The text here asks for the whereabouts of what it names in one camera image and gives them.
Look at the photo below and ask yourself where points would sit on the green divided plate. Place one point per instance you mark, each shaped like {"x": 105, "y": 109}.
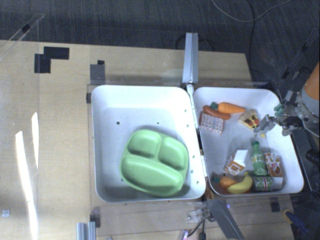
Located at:
{"x": 152, "y": 169}

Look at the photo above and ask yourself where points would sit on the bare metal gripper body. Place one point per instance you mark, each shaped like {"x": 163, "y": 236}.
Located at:
{"x": 292, "y": 122}

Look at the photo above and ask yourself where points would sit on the white plastic tray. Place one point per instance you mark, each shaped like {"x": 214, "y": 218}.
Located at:
{"x": 240, "y": 139}
{"x": 140, "y": 101}

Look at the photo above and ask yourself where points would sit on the orange carrot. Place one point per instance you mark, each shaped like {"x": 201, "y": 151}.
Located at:
{"x": 231, "y": 107}
{"x": 227, "y": 181}

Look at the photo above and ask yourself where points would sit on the green and red can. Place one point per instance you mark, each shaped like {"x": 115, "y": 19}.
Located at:
{"x": 262, "y": 183}

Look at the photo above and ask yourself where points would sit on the yellow pizza slice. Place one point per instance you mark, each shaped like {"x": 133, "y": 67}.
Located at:
{"x": 250, "y": 119}

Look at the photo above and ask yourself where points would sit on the orange and white tall carton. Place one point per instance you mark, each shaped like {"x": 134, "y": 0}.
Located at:
{"x": 274, "y": 166}

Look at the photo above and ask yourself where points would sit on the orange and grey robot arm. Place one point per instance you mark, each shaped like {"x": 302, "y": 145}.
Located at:
{"x": 314, "y": 89}

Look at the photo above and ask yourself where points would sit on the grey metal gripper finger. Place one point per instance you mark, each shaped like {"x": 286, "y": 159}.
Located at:
{"x": 261, "y": 127}
{"x": 268, "y": 119}

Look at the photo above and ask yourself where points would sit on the red sausage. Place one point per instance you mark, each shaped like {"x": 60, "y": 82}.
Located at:
{"x": 215, "y": 113}

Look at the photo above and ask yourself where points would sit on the red and white patterned packet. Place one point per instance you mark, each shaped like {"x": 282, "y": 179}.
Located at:
{"x": 212, "y": 124}

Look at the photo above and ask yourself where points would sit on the green bottle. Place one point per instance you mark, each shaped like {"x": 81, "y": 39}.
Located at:
{"x": 259, "y": 161}

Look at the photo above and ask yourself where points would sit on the yellow banana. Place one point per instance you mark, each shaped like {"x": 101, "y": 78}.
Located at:
{"x": 241, "y": 187}

